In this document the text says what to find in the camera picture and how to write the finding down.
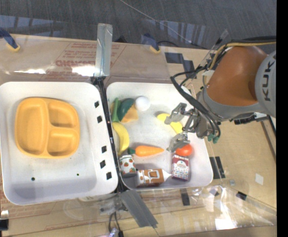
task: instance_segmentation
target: can with red dots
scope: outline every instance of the can with red dots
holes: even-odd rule
[[[119,158],[119,166],[122,177],[136,176],[136,168],[131,155],[121,156]]]

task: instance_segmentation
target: orange divided plate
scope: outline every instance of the orange divided plate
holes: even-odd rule
[[[24,99],[17,107],[15,142],[18,149],[39,158],[65,158],[79,145],[79,119],[67,102],[43,97]]]

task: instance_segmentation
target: toy banana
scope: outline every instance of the toy banana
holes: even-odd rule
[[[127,129],[124,127],[123,124],[118,122],[113,122],[112,127],[115,130],[115,132],[118,134],[119,137],[119,152],[118,156],[130,145],[130,137]]]
[[[170,114],[168,113],[161,113],[157,116],[157,118],[163,122],[165,122],[166,117],[170,116]],[[178,122],[171,122],[170,126],[174,129],[174,131],[176,132],[176,134],[181,133],[182,132],[182,124],[178,121]]]

